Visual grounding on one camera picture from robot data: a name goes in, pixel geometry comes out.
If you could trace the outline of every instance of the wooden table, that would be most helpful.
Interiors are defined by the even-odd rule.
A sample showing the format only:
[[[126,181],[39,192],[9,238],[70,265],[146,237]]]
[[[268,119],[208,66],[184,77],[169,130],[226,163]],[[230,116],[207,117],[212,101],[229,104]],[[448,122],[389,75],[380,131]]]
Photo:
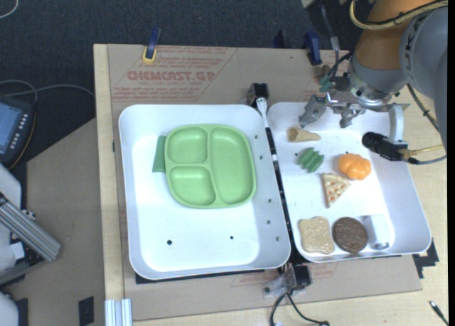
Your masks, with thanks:
[[[239,48],[245,57],[264,53],[264,67],[279,64],[279,57],[289,59],[296,50],[269,50]],[[274,62],[267,62],[273,56]],[[112,125],[112,103],[109,83],[108,45],[94,46],[95,84],[97,98],[97,132],[100,158],[100,191],[102,206],[102,240],[105,269],[105,295],[107,300],[121,300],[125,297],[122,275],[122,253],[119,230],[119,209],[117,201],[116,168],[112,143],[114,141]],[[295,59],[296,70],[302,61]],[[403,90],[400,102],[412,102],[409,93]],[[432,108],[432,102],[424,98]],[[405,140],[410,148],[424,148],[440,144],[438,133],[422,117],[417,105],[411,105],[405,111]],[[365,298],[332,300],[301,305],[301,311],[307,317],[328,320],[331,325],[443,325],[431,309],[433,300],[448,318],[448,243],[447,243],[447,195],[446,195],[446,160],[432,165],[411,166],[410,168],[417,192],[432,231],[439,262],[434,267],[424,269],[423,290],[411,293],[380,295]],[[160,320],[135,322],[135,325],[251,325],[265,326],[269,321],[269,308],[238,310],[223,313],[208,313],[185,317],[173,317]],[[275,320],[283,325],[305,325],[290,305],[280,307]]]

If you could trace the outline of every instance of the toy food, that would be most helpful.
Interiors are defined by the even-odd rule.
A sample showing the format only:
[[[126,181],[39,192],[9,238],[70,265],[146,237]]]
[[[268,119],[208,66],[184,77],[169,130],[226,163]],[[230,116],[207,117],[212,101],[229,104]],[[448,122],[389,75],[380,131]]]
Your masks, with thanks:
[[[330,236],[330,226],[325,217],[299,221],[302,248],[309,253],[330,254],[335,245]]]
[[[331,207],[350,186],[348,180],[335,173],[323,173],[322,183],[327,207]]]
[[[332,232],[336,245],[348,253],[358,253],[368,242],[365,227],[352,217],[341,217],[336,220]]]
[[[324,160],[323,154],[319,154],[319,151],[315,151],[313,147],[305,149],[297,163],[301,165],[302,168],[307,169],[309,173],[314,172],[319,168]]]
[[[371,173],[371,162],[359,154],[347,153],[338,159],[338,169],[351,180],[363,180]]]
[[[317,133],[292,127],[287,129],[287,138],[290,142],[297,143],[300,141],[318,141],[321,136]]]

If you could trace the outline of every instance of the white tray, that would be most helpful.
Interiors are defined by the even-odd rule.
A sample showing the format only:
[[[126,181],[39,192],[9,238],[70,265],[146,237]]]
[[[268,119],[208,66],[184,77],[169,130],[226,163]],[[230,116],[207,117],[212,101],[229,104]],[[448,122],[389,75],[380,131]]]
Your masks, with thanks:
[[[431,243],[431,234],[422,205],[405,162],[391,162],[365,148],[362,136],[368,131],[389,135],[389,116],[367,111],[353,119],[353,124],[341,129],[341,115],[330,109],[305,129],[321,135],[320,141],[290,143],[287,129],[299,127],[299,116],[306,103],[277,103],[268,112],[270,128],[277,147],[277,157],[284,195],[300,254],[309,261],[340,261],[343,259],[416,254]],[[307,173],[296,164],[298,155],[308,147],[324,154],[324,162],[314,173]],[[373,171],[364,180],[351,181],[351,186],[331,208],[326,208],[322,173],[338,173],[337,157],[345,152],[357,153],[371,161]],[[332,254],[308,253],[301,245],[298,228],[300,219],[317,216],[327,218],[330,225],[340,217],[354,217],[364,224],[371,215],[382,215],[389,247],[381,251],[367,245],[360,253],[350,254],[335,245]]]
[[[224,124],[246,135],[257,189],[245,205],[195,209],[177,203],[165,173],[152,173],[159,136],[186,124]],[[127,107],[119,118],[129,259],[151,280],[279,268],[291,246],[264,124],[245,105]]]

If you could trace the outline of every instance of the table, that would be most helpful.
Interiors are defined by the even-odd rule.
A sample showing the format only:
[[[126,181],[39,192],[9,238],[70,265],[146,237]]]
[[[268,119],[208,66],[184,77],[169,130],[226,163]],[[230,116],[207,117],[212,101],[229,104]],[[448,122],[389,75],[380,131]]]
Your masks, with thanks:
[[[300,50],[272,50],[236,48],[238,55],[235,64],[241,73],[231,77],[242,82],[223,94],[217,94],[217,88],[210,85],[204,95],[209,102],[231,103],[241,97],[239,87],[247,89],[251,82],[266,82],[261,75],[270,70],[273,75],[291,81],[291,93],[272,91],[271,98],[277,102],[304,101],[305,97],[292,94],[302,82],[311,80],[311,67],[305,62],[306,56]],[[97,131],[100,159],[100,198],[102,207],[102,240],[105,270],[105,296],[108,300],[121,300],[125,297],[123,263],[121,252],[121,234],[119,228],[119,207],[117,198],[117,177],[115,157],[112,150],[114,128],[112,125],[112,100],[110,92],[109,45],[94,46],[95,84],[97,97]],[[242,64],[259,65],[257,72],[242,71]],[[403,90],[400,102],[412,102],[409,94]],[[431,100],[424,99],[431,107]],[[440,143],[439,136],[431,124],[422,117],[416,105],[405,111],[405,139],[410,148],[423,148]],[[434,243],[439,255],[435,267],[424,269],[422,290],[411,293],[378,295],[365,298],[308,303],[301,306],[303,314],[318,320],[329,320],[331,325],[403,325],[406,323],[437,325],[441,322],[430,308],[429,301],[435,301],[448,317],[448,245],[447,245],[447,202],[446,202],[446,161],[427,166],[410,168],[422,206],[427,215]],[[135,325],[268,325],[269,308],[255,308],[221,313],[206,313],[185,317],[170,317],[160,320],[135,322]],[[280,307],[275,320],[284,325],[300,325],[301,318],[289,305]]]

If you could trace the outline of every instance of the white cable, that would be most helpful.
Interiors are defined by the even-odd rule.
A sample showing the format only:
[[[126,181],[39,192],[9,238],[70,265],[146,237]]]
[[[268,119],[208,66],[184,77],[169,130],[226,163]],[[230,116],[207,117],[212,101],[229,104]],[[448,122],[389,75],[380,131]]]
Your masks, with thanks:
[[[6,18],[7,16],[10,16],[12,13],[14,13],[16,11],[18,5],[19,5],[19,0],[16,0],[16,3],[14,4],[14,7],[8,13],[3,14],[2,16],[0,16],[0,19]]]

